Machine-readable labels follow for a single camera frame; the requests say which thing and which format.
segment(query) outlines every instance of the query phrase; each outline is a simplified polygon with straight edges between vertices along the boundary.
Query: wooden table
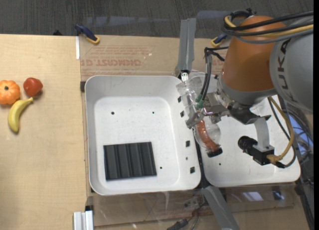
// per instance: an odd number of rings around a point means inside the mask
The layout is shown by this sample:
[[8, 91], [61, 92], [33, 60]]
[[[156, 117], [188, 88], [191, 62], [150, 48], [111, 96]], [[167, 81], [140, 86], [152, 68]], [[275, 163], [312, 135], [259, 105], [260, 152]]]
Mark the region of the wooden table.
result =
[[[80, 91], [80, 62], [74, 36], [0, 35], [0, 80], [35, 77], [43, 93], [20, 119], [20, 131], [7, 125], [8, 106], [0, 106], [0, 229], [70, 230], [72, 215], [84, 211], [87, 191]], [[291, 208], [234, 213], [241, 229], [305, 229], [299, 197]], [[162, 230], [176, 220], [127, 224], [105, 229]], [[214, 216], [198, 229], [219, 225]]]

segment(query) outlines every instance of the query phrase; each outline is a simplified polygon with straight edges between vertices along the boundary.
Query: orange pumpkin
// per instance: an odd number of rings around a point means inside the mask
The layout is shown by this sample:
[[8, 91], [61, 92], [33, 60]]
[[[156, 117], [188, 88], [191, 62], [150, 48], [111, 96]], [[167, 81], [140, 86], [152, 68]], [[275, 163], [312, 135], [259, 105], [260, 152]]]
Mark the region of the orange pumpkin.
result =
[[0, 81], [0, 104], [13, 104], [20, 98], [20, 87], [14, 81]]

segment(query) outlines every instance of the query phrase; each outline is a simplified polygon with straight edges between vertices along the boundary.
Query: red tomato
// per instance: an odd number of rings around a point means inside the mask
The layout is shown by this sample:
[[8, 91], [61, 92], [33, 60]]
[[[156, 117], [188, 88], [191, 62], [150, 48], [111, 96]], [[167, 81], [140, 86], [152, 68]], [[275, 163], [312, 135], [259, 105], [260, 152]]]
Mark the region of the red tomato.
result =
[[41, 91], [43, 84], [36, 78], [27, 78], [23, 83], [23, 88], [28, 96], [33, 97]]

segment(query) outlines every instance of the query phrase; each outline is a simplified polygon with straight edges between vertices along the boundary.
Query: banana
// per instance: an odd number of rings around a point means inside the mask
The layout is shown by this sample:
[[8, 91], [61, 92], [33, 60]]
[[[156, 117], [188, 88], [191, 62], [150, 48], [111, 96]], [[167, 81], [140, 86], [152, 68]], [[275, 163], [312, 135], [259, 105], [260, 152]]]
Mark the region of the banana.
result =
[[10, 108], [8, 114], [8, 124], [12, 131], [18, 132], [20, 126], [20, 115], [22, 111], [27, 107], [30, 103], [33, 102], [33, 98], [30, 97], [26, 100], [18, 100], [16, 101]]

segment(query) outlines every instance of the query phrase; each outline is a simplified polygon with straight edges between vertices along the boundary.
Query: yellow clamp pad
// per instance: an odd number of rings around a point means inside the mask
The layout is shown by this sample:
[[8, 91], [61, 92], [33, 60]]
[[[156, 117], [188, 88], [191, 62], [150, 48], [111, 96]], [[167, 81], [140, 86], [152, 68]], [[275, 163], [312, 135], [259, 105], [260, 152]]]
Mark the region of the yellow clamp pad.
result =
[[218, 47], [218, 46], [223, 42], [223, 40], [221, 40], [220, 42], [215, 43], [214, 40], [216, 40], [216, 39], [217, 39], [217, 37], [215, 37], [214, 39], [212, 39], [212, 40], [210, 41], [210, 44], [211, 44], [214, 48]]
[[89, 37], [86, 37], [86, 39], [89, 41], [89, 42], [92, 42], [93, 44], [98, 44], [100, 42], [100, 37], [96, 36], [95, 37], [97, 38], [96, 41], [90, 39]]

